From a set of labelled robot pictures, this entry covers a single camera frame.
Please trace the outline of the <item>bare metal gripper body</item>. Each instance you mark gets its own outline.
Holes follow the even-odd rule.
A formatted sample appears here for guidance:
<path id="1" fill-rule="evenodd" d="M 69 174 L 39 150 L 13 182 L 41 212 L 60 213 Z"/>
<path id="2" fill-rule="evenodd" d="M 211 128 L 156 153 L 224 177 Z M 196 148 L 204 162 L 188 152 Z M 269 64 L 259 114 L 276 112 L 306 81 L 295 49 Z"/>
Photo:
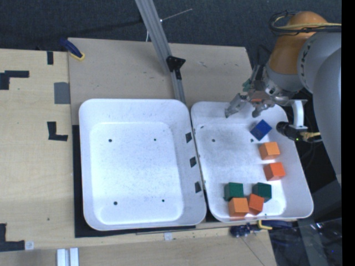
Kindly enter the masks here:
<path id="1" fill-rule="evenodd" d="M 249 101 L 254 104 L 287 106 L 295 93 L 282 89 L 273 81 L 254 80 L 248 87 L 247 95 Z"/>

